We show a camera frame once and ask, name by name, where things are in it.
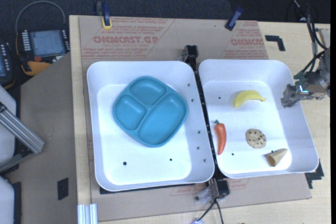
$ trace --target tray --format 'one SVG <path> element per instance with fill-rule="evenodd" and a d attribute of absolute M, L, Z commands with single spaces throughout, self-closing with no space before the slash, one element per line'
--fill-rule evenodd
<path fill-rule="evenodd" d="M 148 147 L 115 121 L 112 108 L 134 80 L 149 76 L 176 91 L 188 115 L 160 147 Z M 192 68 L 181 61 L 100 61 L 87 71 L 94 170 L 98 184 L 112 192 L 208 181 L 214 162 Z"/>
<path fill-rule="evenodd" d="M 140 143 L 159 147 L 180 129 L 188 115 L 185 100 L 156 78 L 132 81 L 113 105 L 117 124 Z"/>
<path fill-rule="evenodd" d="M 293 84 L 286 65 L 276 60 L 213 60 L 200 63 L 199 75 L 217 150 L 215 120 L 226 127 L 227 140 L 222 154 L 216 154 L 218 168 L 230 178 L 244 178 L 314 171 L 318 156 L 300 103 L 284 108 L 280 99 L 287 84 Z M 238 108 L 235 96 L 244 90 L 257 90 L 266 98 L 248 100 Z M 253 148 L 245 133 L 258 129 L 267 138 L 266 146 Z M 288 149 L 272 167 L 266 155 Z"/>

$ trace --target table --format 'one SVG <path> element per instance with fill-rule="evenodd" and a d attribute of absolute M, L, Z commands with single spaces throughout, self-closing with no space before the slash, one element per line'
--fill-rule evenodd
<path fill-rule="evenodd" d="M 71 72 L 74 107 L 74 129 L 76 149 L 77 199 L 79 205 L 91 203 L 86 138 L 85 107 L 81 67 L 79 16 L 70 16 Z M 269 59 L 284 62 L 292 74 L 301 70 L 311 59 L 310 38 L 305 24 L 258 23 Z M 330 29 L 330 25 L 317 25 Z M 282 38 L 286 51 L 279 51 L 275 42 L 265 40 L 265 35 Z M 225 208 L 224 222 L 230 223 L 331 223 L 331 181 L 330 181 L 330 99 L 302 102 L 320 162 L 324 171 L 322 180 L 313 182 L 312 199 L 246 207 Z M 104 224 L 133 223 L 191 223 L 200 212 L 186 212 L 163 216 L 143 217 L 101 222 Z M 220 223 L 217 210 L 211 210 L 205 223 Z"/>

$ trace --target cookie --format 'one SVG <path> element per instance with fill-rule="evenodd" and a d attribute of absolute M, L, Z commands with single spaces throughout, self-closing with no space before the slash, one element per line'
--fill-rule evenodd
<path fill-rule="evenodd" d="M 253 148 L 263 148 L 266 146 L 266 137 L 258 129 L 248 129 L 245 133 L 247 144 Z"/>

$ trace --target yellow banana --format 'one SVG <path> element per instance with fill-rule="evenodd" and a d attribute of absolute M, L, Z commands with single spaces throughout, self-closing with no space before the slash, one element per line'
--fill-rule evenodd
<path fill-rule="evenodd" d="M 242 91 L 239 94 L 235 96 L 235 99 L 233 100 L 233 106 L 235 108 L 241 106 L 245 101 L 247 100 L 262 100 L 265 101 L 266 98 L 262 97 L 259 92 L 256 90 L 246 90 Z"/>

